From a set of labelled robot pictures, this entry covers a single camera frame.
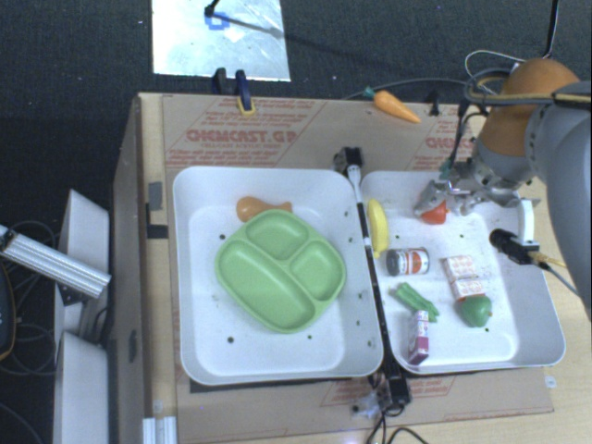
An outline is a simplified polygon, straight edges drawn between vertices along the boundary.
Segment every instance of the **small box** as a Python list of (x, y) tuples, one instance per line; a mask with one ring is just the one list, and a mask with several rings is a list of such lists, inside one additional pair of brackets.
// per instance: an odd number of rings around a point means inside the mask
[(419, 365), (429, 355), (427, 311), (416, 311), (409, 322), (409, 364)]
[(456, 301), (463, 301), (469, 296), (485, 294), (483, 284), (478, 279), (457, 279), (451, 284)]
[(443, 260), (444, 271), (450, 284), (457, 279), (477, 278), (477, 271), (471, 255), (457, 255)]

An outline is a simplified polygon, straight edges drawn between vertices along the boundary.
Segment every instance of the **clamp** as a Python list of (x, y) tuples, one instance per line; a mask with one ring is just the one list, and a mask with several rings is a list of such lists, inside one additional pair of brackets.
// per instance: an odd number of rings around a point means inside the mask
[(238, 95), (237, 105), (240, 112), (244, 116), (252, 115), (255, 113), (255, 105), (251, 99), (249, 82), (247, 81), (247, 76), (245, 75), (244, 70), (239, 69), (235, 74), (235, 78), (237, 85), (234, 92), (232, 92), (228, 88), (226, 69), (218, 68), (212, 77), (212, 93), (228, 95), (234, 93), (234, 95)]

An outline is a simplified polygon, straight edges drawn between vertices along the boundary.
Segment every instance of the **blue marking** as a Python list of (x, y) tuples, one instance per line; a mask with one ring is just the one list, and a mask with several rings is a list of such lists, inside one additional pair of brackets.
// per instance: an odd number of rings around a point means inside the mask
[(224, 12), (216, 12), (211, 18), (203, 15), (203, 21), (210, 30), (221, 31), (230, 27), (230, 22), (227, 20), (228, 15)]

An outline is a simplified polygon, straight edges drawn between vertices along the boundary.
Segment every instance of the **toy carrot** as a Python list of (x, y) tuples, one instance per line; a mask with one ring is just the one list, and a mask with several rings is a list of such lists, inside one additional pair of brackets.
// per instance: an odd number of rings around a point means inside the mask
[(364, 96), (373, 99), (374, 105), (389, 115), (412, 123), (421, 122), (413, 110), (388, 91), (374, 92), (370, 87), (366, 87)]

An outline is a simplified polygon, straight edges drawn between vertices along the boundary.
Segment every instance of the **white tray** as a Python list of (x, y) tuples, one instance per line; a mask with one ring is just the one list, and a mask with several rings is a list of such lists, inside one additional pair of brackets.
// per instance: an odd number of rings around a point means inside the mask
[[(495, 228), (518, 231), (517, 209), (481, 203), (469, 216), (448, 214), (443, 225), (427, 225), (413, 215), (413, 205), (437, 173), (374, 172), (363, 180), (365, 200), (377, 199), (388, 218), (390, 248), (425, 247), (430, 267), (424, 275), (392, 277), (383, 253), (375, 261), (391, 347), (397, 361), (420, 374), (445, 374), (497, 368), (552, 365), (565, 352), (565, 340), (542, 271), (519, 266), (488, 241)], [(486, 327), (469, 327), (461, 319), (440, 259), (470, 254), (493, 316)], [(429, 357), (407, 362), (410, 311), (389, 295), (403, 281), (433, 302), (440, 316), (429, 324)]]
[[(302, 332), (274, 332), (220, 286), (216, 252), (242, 223), (236, 203), (254, 196), (292, 202), (341, 254), (347, 280), (338, 298)], [(190, 167), (173, 186), (179, 267), (180, 355), (205, 385), (367, 376), (380, 366), (376, 317), (352, 186), (328, 170)]]

